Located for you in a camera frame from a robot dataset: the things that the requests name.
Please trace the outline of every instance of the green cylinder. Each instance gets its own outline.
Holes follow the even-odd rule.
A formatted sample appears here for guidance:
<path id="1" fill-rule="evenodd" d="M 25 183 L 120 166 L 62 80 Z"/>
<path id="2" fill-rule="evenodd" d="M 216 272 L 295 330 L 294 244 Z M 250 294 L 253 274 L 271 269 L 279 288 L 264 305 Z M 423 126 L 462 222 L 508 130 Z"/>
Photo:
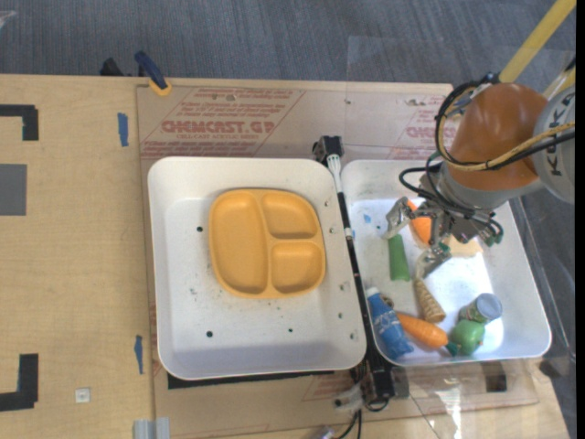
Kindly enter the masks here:
<path id="1" fill-rule="evenodd" d="M 388 252 L 390 254 L 390 280 L 410 281 L 409 261 L 406 258 L 404 241 L 400 234 L 388 239 Z"/>

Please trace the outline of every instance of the tin can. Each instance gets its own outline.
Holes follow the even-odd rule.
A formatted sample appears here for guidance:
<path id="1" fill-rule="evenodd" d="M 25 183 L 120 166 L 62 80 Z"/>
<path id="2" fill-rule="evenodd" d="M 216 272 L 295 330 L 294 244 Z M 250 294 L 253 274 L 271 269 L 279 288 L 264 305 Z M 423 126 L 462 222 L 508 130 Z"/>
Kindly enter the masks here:
<path id="1" fill-rule="evenodd" d="M 495 294 L 482 293 L 459 311 L 459 320 L 467 319 L 488 324 L 502 315 L 502 303 Z"/>

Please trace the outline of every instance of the carrot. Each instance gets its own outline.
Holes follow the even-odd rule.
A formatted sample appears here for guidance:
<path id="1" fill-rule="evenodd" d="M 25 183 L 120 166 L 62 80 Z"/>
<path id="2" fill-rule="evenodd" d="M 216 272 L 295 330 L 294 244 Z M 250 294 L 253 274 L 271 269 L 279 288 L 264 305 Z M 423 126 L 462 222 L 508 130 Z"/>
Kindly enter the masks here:
<path id="1" fill-rule="evenodd" d="M 447 333 L 431 322 L 398 312 L 396 315 L 404 331 L 428 347 L 440 348 L 449 343 Z"/>
<path id="2" fill-rule="evenodd" d="M 410 200 L 408 201 L 409 208 L 414 211 L 417 209 L 417 206 L 412 203 Z M 419 239 L 424 242 L 425 244 L 429 243 L 431 239 L 431 225 L 432 220 L 429 217 L 421 216 L 418 218 L 413 219 L 410 224 L 412 225 L 411 229 L 414 230 L 415 234 L 419 237 Z"/>

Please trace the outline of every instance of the dark gray floor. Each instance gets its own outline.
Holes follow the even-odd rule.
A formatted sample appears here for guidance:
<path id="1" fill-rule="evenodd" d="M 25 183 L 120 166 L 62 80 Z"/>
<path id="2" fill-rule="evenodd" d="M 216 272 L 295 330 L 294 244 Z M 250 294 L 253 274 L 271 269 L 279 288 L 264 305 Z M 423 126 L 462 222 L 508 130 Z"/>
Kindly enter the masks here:
<path id="1" fill-rule="evenodd" d="M 0 72 L 98 75 L 112 57 L 135 75 L 141 49 L 173 77 L 456 85 L 501 70 L 555 1 L 0 0 L 16 11 Z M 518 81 L 543 91 L 576 31 L 573 11 Z M 514 207 L 555 332 L 544 368 L 576 437 L 575 209 L 548 192 Z"/>

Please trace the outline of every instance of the orange plate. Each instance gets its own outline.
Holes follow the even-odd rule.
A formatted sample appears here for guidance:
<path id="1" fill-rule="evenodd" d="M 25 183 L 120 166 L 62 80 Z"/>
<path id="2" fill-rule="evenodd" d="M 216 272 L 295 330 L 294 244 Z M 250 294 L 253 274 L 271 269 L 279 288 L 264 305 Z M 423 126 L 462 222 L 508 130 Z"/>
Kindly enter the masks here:
<path id="1" fill-rule="evenodd" d="M 209 249 L 219 283 L 243 297 L 308 293 L 325 274 L 314 208 L 283 190 L 239 188 L 217 197 L 209 212 Z"/>

